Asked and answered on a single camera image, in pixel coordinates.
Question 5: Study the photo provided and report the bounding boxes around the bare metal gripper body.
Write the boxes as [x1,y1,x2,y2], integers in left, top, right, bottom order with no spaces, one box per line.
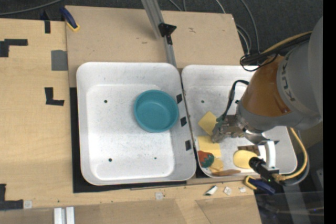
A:
[219,114,265,145]

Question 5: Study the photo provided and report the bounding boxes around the yellow cheese slice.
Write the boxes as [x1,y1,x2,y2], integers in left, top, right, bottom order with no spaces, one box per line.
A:
[197,111,219,136]
[197,135,222,158]

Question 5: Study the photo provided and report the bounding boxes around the red and green toy fruit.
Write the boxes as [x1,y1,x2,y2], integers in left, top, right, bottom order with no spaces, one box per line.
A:
[197,150,215,169]

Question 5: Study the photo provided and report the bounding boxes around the pale yellow toy chip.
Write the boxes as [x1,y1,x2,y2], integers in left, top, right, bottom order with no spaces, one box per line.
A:
[209,157,225,174]

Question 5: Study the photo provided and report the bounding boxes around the brown toy chocolate piece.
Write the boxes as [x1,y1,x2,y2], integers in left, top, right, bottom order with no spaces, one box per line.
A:
[237,145,261,156]

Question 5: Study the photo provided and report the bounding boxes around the yellow oval toy food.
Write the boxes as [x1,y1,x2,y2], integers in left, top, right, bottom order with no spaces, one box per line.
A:
[233,149,259,169]

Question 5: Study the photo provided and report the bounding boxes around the brown flat toy biscuit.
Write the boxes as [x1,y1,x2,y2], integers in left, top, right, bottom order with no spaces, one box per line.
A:
[211,169,242,177]

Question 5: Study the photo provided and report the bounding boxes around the white plastic tray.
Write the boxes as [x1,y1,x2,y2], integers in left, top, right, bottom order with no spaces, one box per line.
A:
[76,61,197,186]
[181,64,298,179]

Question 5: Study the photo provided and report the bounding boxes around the small white tube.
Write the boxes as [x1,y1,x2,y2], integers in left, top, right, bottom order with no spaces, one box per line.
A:
[204,185,219,196]

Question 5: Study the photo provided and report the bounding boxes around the blue bowl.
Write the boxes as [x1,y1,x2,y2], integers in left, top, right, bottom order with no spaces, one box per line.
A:
[133,89,180,134]

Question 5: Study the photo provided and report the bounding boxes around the pale wood board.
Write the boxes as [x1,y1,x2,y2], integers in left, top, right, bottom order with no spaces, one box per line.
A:
[65,5,256,190]

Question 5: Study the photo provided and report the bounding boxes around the black cylinder on white bracket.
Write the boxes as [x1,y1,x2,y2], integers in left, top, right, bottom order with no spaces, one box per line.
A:
[248,140,280,184]

